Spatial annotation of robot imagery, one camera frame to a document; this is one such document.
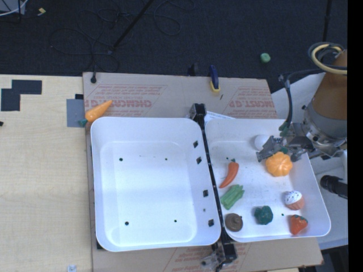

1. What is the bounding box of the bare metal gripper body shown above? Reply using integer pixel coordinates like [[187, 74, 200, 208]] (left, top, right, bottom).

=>
[[283, 122, 348, 159]]

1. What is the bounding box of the white egg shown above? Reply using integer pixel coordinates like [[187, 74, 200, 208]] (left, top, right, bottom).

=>
[[254, 134, 270, 150]]

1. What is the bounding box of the orange pumpkin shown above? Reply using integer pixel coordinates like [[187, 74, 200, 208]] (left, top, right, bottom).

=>
[[265, 151, 294, 178]]

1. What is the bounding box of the white plastic tray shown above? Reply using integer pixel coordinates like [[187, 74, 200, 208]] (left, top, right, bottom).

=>
[[90, 116, 222, 253], [204, 118, 332, 243]]

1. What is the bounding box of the orange chili pepper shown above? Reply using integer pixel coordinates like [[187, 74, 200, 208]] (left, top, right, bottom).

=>
[[218, 158, 240, 189]]

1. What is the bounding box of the white and pink cupcake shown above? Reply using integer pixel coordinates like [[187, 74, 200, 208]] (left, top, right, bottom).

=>
[[284, 190, 306, 211]]

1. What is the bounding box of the white paper label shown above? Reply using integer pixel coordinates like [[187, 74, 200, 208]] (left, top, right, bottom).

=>
[[205, 110, 236, 122]]

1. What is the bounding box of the thin black and white rod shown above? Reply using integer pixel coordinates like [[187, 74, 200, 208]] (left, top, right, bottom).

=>
[[197, 114, 229, 245]]

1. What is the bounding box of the green asparagus bundle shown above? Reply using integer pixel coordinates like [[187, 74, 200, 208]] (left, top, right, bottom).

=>
[[220, 184, 246, 211]]

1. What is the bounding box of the dark green broccoli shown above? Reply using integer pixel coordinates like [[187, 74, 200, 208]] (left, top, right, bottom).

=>
[[254, 205, 274, 226]]

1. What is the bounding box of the orange-red strawberry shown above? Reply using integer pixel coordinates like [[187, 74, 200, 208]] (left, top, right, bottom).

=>
[[289, 214, 309, 236]]

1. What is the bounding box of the brown doughnut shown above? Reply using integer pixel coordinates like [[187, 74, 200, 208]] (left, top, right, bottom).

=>
[[224, 212, 244, 233]]

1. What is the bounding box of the brown cardboard board red print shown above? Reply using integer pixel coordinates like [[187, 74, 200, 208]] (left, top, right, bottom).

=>
[[82, 71, 324, 272]]

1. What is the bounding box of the orange carrot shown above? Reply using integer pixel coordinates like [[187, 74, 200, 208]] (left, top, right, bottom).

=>
[[78, 99, 113, 128]]

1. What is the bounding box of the black cylinder on white bracket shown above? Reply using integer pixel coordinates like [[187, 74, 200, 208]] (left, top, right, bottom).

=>
[[320, 174, 348, 200]]

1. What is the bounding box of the black block with thin wires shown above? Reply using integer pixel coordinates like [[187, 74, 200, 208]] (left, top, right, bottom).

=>
[[188, 103, 206, 121], [200, 241, 239, 269]]

